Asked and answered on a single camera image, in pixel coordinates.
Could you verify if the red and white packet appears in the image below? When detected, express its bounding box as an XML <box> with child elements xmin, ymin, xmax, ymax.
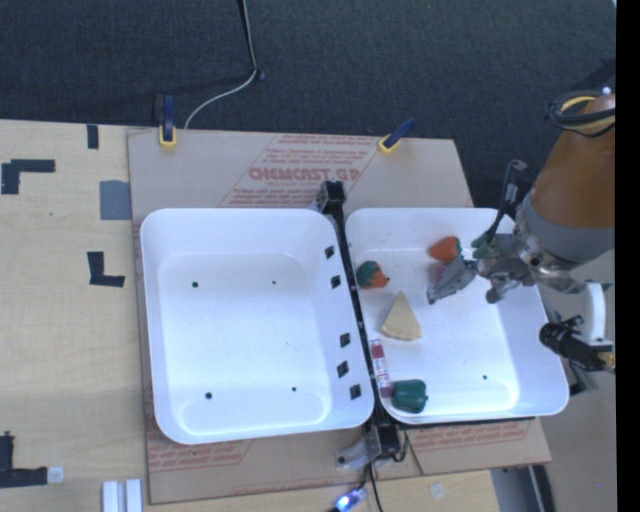
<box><xmin>369</xmin><ymin>338</ymin><xmax>393</xmax><ymax>399</ymax></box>

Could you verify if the white plastic tray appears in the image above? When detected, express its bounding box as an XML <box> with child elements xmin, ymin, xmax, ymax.
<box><xmin>139</xmin><ymin>207</ymin><xmax>376</xmax><ymax>446</ymax></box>
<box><xmin>344</xmin><ymin>207</ymin><xmax>571</xmax><ymax>426</ymax></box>

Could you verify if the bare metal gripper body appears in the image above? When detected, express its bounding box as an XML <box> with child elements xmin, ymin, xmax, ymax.
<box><xmin>472</xmin><ymin>232</ymin><xmax>587</xmax><ymax>295</ymax></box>

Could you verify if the tan toy pizza slice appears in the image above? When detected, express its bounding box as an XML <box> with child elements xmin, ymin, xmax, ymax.
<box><xmin>379</xmin><ymin>290</ymin><xmax>423</xmax><ymax>343</ymax></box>

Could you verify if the brown cardboard board red print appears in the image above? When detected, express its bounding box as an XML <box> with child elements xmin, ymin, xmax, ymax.
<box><xmin>126</xmin><ymin>128</ymin><xmax>553</xmax><ymax>505</ymax></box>

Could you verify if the black cylinder on white bracket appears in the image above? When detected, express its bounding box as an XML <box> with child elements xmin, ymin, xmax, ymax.
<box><xmin>538</xmin><ymin>282</ymin><xmax>616</xmax><ymax>372</ymax></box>

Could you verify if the green toy pepper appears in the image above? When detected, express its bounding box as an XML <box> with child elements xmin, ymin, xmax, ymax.
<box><xmin>390</xmin><ymin>379</ymin><xmax>430</xmax><ymax>415</ymax></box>

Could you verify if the thin black rod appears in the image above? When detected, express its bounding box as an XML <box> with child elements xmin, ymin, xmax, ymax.
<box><xmin>333</xmin><ymin>199</ymin><xmax>385</xmax><ymax>426</ymax></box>

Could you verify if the black block with thin wires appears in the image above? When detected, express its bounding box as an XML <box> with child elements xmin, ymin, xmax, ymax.
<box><xmin>317</xmin><ymin>180</ymin><xmax>348</xmax><ymax>215</ymax></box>
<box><xmin>372</xmin><ymin>422</ymin><xmax>403</xmax><ymax>459</ymax></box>

